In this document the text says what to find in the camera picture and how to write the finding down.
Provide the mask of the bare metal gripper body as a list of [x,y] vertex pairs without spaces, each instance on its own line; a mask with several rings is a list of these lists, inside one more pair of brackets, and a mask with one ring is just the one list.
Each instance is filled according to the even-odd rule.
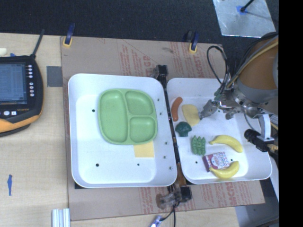
[[225,90],[217,105],[223,112],[225,109],[240,108],[240,113],[243,113],[250,118],[255,118],[260,113],[258,104],[252,102],[237,89]]

